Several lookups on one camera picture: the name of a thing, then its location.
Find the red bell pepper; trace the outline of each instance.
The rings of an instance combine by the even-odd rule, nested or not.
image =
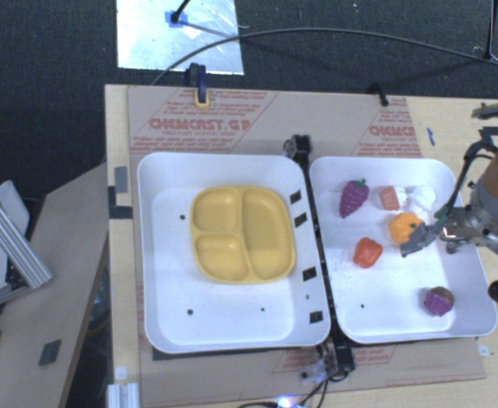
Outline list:
[[[368,237],[363,237],[354,250],[353,261],[363,268],[370,268],[382,255],[382,252],[383,246]]]

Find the yellow divided plate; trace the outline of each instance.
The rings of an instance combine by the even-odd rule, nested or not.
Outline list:
[[[272,190],[219,186],[200,192],[190,208],[196,264],[214,281],[277,281],[294,267],[289,212]]]

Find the black cable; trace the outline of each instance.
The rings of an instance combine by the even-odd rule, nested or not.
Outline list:
[[[315,408],[320,408],[323,405],[323,402],[325,401],[325,396],[326,396],[326,389],[328,388],[328,382],[329,382],[329,380],[327,379],[325,381],[325,386],[323,387],[323,392],[320,394],[319,403],[317,404],[317,406]]]
[[[493,160],[493,156],[487,156],[486,154],[478,154],[477,156],[474,157],[474,159]]]
[[[300,402],[298,403],[299,405],[304,405],[308,400],[310,400],[311,398],[313,398],[315,396],[315,394],[322,389],[323,385],[325,385],[325,383],[328,383],[328,379],[326,379],[325,381],[323,381],[322,383],[320,383],[317,387],[315,387],[310,394],[308,394],[305,398],[303,398],[302,400],[300,400]]]
[[[337,373],[335,373],[334,375],[332,375],[329,378],[329,381],[331,381],[332,383],[340,383],[341,381],[345,381],[347,379],[348,375],[349,375],[349,372],[346,371],[340,377],[335,377],[337,375]]]
[[[450,199],[445,203],[445,215],[448,217],[451,215],[451,212],[453,212],[453,206],[455,205],[456,197],[459,194],[459,190],[461,190],[461,186],[464,183],[464,178],[467,176],[468,169],[472,165],[473,161],[479,157],[489,158],[487,155],[478,154],[480,150],[487,150],[496,154],[498,148],[492,143],[492,141],[488,141],[485,139],[475,142],[468,147],[467,153],[464,155],[464,164],[462,165],[462,170],[459,174],[459,178],[456,180],[453,193],[451,194]]]
[[[200,54],[209,48],[215,48],[219,45],[223,45],[225,43],[231,43],[232,41],[243,41],[248,38],[252,37],[265,37],[268,35],[280,35],[282,33],[300,33],[300,32],[324,32],[324,33],[342,33],[342,34],[348,34],[348,35],[362,35],[366,37],[379,37],[382,39],[388,39],[391,41],[398,41],[400,43],[408,43],[411,45],[417,45],[419,47],[424,47],[424,48],[430,48],[431,50],[436,50],[440,51],[442,53],[447,53],[447,54],[453,54],[455,56],[460,56],[465,59],[470,59],[470,60],[476,60],[477,62],[480,62],[482,64],[488,64],[488,65],[496,65],[498,66],[498,62],[495,62],[493,60],[486,60],[482,59],[476,56],[472,56],[470,54],[465,54],[462,52],[458,52],[455,50],[449,50],[447,48],[443,48],[437,45],[432,45],[432,44],[427,44],[425,42],[419,42],[414,39],[407,39],[403,37],[396,37],[395,35],[387,35],[385,33],[378,33],[376,31],[357,31],[357,30],[351,30],[351,29],[339,29],[336,27],[293,27],[293,28],[288,28],[288,29],[274,29],[271,31],[255,31],[253,33],[247,33],[245,35],[236,35],[234,37],[227,37],[225,39],[221,39],[220,41],[212,42],[211,44],[207,44],[204,47],[200,47],[197,50],[193,51],[192,53],[189,53],[185,55],[183,58],[179,59],[175,63],[171,64],[164,70],[161,74],[158,75],[155,80],[151,82],[151,86],[156,85],[169,71],[171,71],[173,68],[175,68],[178,65],[181,65],[183,62],[186,60],[190,59],[193,56],[196,56],[197,54]]]

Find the toy orange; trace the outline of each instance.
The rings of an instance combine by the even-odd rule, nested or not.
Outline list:
[[[422,224],[422,221],[415,214],[405,212],[395,216],[388,223],[388,229],[395,242],[406,243],[419,224]]]

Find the cardboard sheet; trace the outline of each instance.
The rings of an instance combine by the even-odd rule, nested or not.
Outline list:
[[[293,134],[309,134],[320,156],[420,157],[404,98],[331,93],[213,89],[211,106],[197,110],[187,88],[130,87],[127,93],[132,189],[140,160],[157,150],[276,154]],[[315,348],[168,356],[144,334],[139,203],[133,192],[138,286],[140,383],[145,408],[268,399],[309,393],[300,371]],[[355,348],[356,370],[330,392],[484,378],[473,338]]]

